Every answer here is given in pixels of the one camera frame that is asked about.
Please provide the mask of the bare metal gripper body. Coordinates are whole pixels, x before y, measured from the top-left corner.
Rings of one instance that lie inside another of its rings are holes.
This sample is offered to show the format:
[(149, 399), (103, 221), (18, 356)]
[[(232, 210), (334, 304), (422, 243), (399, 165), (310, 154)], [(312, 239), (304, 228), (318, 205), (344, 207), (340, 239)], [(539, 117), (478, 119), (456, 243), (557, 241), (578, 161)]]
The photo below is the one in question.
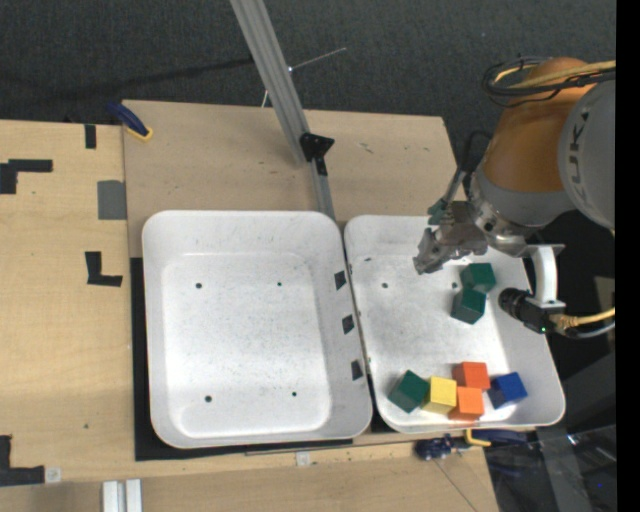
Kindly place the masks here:
[(435, 255), (442, 261), (484, 255), (489, 248), (518, 257), (531, 228), (508, 221), (488, 203), (453, 201), (444, 207), (435, 230)]

